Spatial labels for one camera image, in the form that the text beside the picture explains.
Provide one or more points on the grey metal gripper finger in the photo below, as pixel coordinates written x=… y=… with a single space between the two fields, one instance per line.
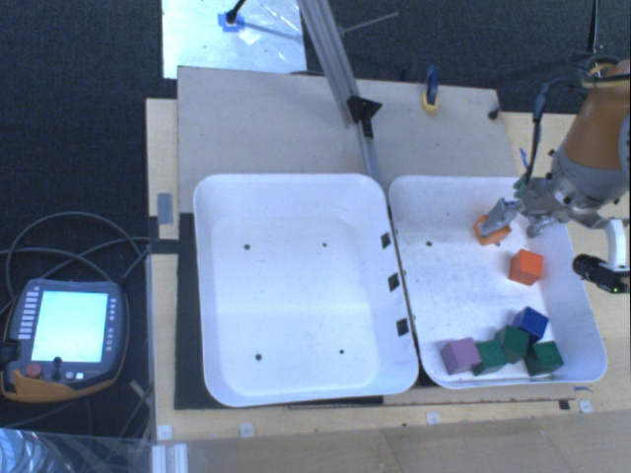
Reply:
x=500 y=217
x=539 y=224

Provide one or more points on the white plastic tray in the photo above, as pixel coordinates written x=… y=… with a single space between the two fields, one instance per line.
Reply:
x=458 y=284
x=296 y=289

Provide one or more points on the orange cube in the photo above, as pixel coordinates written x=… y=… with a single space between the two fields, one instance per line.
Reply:
x=493 y=239
x=525 y=266

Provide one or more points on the green cube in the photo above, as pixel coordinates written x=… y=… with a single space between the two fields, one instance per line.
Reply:
x=544 y=358
x=513 y=343
x=490 y=357

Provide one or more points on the pale flat board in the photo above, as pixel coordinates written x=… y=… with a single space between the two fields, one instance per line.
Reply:
x=276 y=126

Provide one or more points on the purple cube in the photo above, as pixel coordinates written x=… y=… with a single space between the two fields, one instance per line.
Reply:
x=460 y=355

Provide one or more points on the blue cube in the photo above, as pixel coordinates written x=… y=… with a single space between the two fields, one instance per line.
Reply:
x=531 y=320

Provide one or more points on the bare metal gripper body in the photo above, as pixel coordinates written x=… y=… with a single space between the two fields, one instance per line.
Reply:
x=552 y=200

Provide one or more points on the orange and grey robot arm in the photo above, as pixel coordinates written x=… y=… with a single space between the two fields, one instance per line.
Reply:
x=599 y=126

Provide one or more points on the black cylinder on white bracket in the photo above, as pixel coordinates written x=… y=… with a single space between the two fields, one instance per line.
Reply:
x=599 y=269

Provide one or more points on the thin black rod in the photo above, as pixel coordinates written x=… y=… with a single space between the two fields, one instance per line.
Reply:
x=401 y=264

